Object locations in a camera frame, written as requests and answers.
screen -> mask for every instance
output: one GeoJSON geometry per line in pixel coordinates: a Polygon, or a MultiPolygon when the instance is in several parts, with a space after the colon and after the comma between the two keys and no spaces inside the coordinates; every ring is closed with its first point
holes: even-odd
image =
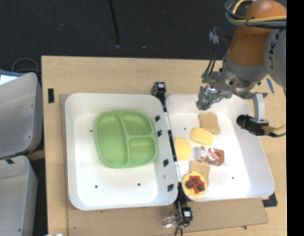
{"type": "Polygon", "coordinates": [[[3,85],[4,83],[10,82],[18,78],[18,76],[12,76],[12,75],[0,75],[0,85],[3,85]]]}

toy pizza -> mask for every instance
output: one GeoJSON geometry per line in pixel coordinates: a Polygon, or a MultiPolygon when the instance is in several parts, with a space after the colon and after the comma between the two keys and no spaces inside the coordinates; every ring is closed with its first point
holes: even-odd
{"type": "Polygon", "coordinates": [[[199,197],[207,189],[207,182],[204,177],[196,171],[186,174],[182,181],[183,190],[187,196],[199,197]]]}

green plate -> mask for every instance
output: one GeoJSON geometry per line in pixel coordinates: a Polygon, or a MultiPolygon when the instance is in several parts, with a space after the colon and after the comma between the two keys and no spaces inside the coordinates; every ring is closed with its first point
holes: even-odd
{"type": "Polygon", "coordinates": [[[114,168],[146,165],[157,156],[151,120],[137,111],[110,111],[95,121],[95,139],[102,161],[114,168]]]}

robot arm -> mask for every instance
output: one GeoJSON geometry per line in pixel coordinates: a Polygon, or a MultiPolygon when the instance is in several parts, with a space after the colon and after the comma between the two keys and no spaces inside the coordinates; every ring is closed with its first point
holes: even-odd
{"type": "MultiPolygon", "coordinates": [[[[269,135],[263,103],[267,93],[250,90],[269,74],[286,91],[286,8],[273,0],[231,0],[225,9],[228,21],[237,28],[222,68],[213,72],[213,67],[208,67],[202,75],[207,86],[200,88],[196,105],[207,110],[232,94],[253,99],[256,117],[240,116],[237,123],[255,135],[269,135]],[[248,4],[243,17],[235,14],[242,4],[248,4]]],[[[218,42],[215,31],[210,38],[218,42]]]]}

wooden table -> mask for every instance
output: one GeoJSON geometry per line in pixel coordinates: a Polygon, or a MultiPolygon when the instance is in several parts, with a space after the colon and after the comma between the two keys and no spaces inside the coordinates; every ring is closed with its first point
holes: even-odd
{"type": "MultiPolygon", "coordinates": [[[[42,57],[44,154],[46,160],[48,233],[83,235],[172,235],[161,219],[174,206],[81,211],[67,198],[61,130],[60,96],[76,92],[149,93],[154,82],[165,82],[167,95],[198,94],[208,60],[42,57]]],[[[264,81],[255,88],[268,92],[266,119],[270,126],[286,123],[283,90],[264,81]]],[[[248,100],[253,112],[252,101],[248,100]]],[[[264,208],[261,198],[219,202],[188,202],[194,219],[184,229],[190,236],[287,235],[286,137],[262,137],[261,142],[276,184],[278,206],[264,208]]]]}

